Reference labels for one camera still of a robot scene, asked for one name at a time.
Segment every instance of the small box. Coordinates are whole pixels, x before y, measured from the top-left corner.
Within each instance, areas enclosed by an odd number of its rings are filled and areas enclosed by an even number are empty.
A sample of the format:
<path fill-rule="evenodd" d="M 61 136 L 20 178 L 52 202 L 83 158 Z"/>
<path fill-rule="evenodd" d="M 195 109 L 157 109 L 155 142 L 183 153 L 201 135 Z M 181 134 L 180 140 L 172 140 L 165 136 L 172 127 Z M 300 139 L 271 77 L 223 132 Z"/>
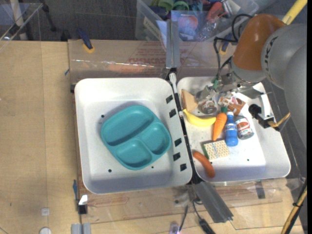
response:
<path fill-rule="evenodd" d="M 209 160 L 222 158 L 230 155 L 230 151 L 225 143 L 225 140 L 205 143 L 203 144 L 203 151 L 204 153 L 207 153 Z"/>
<path fill-rule="evenodd" d="M 159 40 L 161 33 L 157 27 L 157 21 L 163 21 L 160 16 L 154 13 L 151 8 L 153 0 L 136 0 L 136 39 L 137 40 Z M 258 11 L 258 5 L 254 0 L 228 0 L 234 15 L 236 14 L 249 14 L 253 16 Z M 240 17 L 236 21 L 235 28 L 241 23 L 246 21 L 248 18 Z M 207 41 L 212 41 L 215 37 L 225 37 L 228 33 L 232 31 L 231 22 L 229 20 L 229 25 L 221 33 L 207 39 Z"/>

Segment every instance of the teal plate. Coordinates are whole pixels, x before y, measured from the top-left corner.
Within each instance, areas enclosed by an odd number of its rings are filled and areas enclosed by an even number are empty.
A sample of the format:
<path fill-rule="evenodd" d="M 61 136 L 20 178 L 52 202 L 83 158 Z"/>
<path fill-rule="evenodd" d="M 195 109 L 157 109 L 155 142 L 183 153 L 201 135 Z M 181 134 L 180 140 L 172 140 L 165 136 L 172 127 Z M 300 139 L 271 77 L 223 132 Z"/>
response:
<path fill-rule="evenodd" d="M 155 162 L 172 143 L 164 124 L 141 105 L 127 107 L 105 121 L 101 138 L 120 164 L 131 170 L 140 170 Z"/>

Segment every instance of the blue bottle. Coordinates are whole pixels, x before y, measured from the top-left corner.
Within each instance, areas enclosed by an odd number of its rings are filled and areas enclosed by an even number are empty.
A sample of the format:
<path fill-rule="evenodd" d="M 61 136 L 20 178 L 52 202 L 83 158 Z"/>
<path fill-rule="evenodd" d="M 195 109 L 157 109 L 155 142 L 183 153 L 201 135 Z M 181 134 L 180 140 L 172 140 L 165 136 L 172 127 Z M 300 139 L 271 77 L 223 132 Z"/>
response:
<path fill-rule="evenodd" d="M 234 122 L 234 114 L 231 111 L 226 113 L 228 119 L 225 123 L 225 143 L 227 146 L 236 146 L 238 144 L 237 126 Z"/>

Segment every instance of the yellow handle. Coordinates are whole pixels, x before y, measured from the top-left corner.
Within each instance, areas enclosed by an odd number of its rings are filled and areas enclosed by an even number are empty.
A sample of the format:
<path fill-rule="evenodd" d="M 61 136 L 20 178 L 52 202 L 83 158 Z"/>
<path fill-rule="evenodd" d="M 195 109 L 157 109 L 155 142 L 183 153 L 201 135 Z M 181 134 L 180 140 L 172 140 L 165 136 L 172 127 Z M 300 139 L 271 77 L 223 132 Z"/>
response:
<path fill-rule="evenodd" d="M 287 25 L 291 24 L 291 22 L 296 18 L 296 16 L 300 13 L 303 7 L 306 6 L 307 3 L 308 0 L 297 0 L 284 16 L 282 21 Z"/>

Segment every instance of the white tray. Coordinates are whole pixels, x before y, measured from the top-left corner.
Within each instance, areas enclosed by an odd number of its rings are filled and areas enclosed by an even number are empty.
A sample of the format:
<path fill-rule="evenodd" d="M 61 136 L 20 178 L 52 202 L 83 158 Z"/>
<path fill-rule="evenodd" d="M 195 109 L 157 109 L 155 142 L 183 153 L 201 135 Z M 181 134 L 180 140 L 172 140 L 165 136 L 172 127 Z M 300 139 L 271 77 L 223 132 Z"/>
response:
<path fill-rule="evenodd" d="M 93 78 L 75 86 L 82 179 L 95 194 L 187 184 L 192 169 L 171 85 L 160 78 Z M 122 166 L 100 137 L 102 124 L 130 105 L 153 111 L 169 130 L 171 148 L 154 163 L 133 171 Z M 173 155 L 180 156 L 174 161 Z"/>
<path fill-rule="evenodd" d="M 212 78 L 187 77 L 181 79 L 177 85 L 180 98 L 181 89 L 196 95 L 206 85 L 212 85 Z M 262 83 L 258 83 L 254 88 L 265 93 Z M 291 165 L 281 134 L 271 127 L 266 129 L 261 127 L 248 111 L 250 105 L 260 105 L 260 100 L 258 98 L 250 99 L 241 93 L 236 95 L 246 102 L 241 114 L 248 119 L 254 131 L 254 136 L 246 140 L 239 139 L 236 147 L 229 147 L 231 153 L 229 156 L 213 161 L 214 178 L 209 178 L 202 165 L 195 160 L 198 175 L 203 180 L 210 182 L 238 182 L 287 176 Z M 202 115 L 199 110 L 194 110 L 193 113 Z M 212 140 L 213 126 L 198 128 L 191 125 L 186 118 L 184 121 L 191 149 L 203 153 L 202 144 Z"/>

